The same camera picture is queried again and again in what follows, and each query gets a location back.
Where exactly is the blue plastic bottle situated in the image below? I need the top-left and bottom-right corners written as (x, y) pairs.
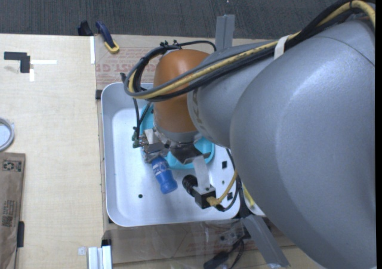
top-left (150, 156), bottom-right (178, 195)

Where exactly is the brown paper packet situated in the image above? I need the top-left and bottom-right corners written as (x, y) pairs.
top-left (0, 151), bottom-right (26, 269)

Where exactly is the white plastic tray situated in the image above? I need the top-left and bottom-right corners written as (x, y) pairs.
top-left (242, 183), bottom-right (267, 218)
top-left (100, 82), bottom-right (241, 228)

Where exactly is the black cylinder on white bracket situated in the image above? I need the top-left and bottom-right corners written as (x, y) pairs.
top-left (181, 156), bottom-right (217, 210)

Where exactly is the brown cardboard board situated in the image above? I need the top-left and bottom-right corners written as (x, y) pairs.
top-left (93, 33), bottom-right (300, 264)

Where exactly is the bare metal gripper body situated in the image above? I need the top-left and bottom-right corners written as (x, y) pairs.
top-left (142, 128), bottom-right (211, 165)

